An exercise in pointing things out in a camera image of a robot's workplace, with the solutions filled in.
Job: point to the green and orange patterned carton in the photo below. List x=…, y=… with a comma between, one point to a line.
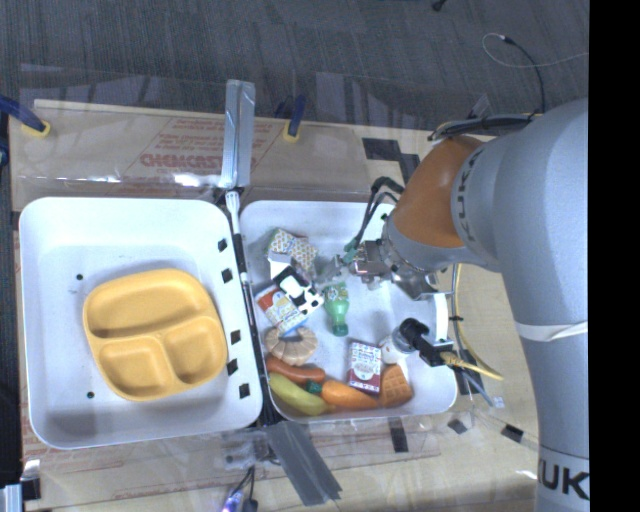
x=292, y=247

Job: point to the red-brown sausage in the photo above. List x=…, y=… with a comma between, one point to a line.
x=295, y=371

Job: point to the yellow divided plate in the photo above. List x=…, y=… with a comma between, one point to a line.
x=150, y=310

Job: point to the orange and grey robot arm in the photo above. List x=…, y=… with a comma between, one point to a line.
x=530, y=210

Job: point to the small white bottle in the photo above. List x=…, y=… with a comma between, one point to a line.
x=391, y=350

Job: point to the white carton with orange print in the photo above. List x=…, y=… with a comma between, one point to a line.
x=277, y=307

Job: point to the green plastic bottle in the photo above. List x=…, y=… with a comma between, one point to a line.
x=337, y=307

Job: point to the white plastic tray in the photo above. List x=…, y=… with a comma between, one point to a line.
x=65, y=240
x=370, y=320

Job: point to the black and white cow carton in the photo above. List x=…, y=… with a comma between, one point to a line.
x=299, y=292

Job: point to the black cylinder on white bracket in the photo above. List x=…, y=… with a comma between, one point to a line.
x=426, y=345

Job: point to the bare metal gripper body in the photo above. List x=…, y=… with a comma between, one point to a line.
x=371, y=261

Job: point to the yellow banana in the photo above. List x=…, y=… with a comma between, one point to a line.
x=297, y=397

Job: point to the tan round biscuit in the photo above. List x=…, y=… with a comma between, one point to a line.
x=292, y=346

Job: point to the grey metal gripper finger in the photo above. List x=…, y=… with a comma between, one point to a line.
x=332, y=272
x=374, y=284

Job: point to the red and white carton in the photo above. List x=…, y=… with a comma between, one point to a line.
x=365, y=366

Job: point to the brown cardboard board red print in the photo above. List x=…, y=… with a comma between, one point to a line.
x=165, y=150

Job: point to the orange carrot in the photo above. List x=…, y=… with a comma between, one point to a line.
x=347, y=395

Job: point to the brown waffle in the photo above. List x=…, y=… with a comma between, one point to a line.
x=396, y=387

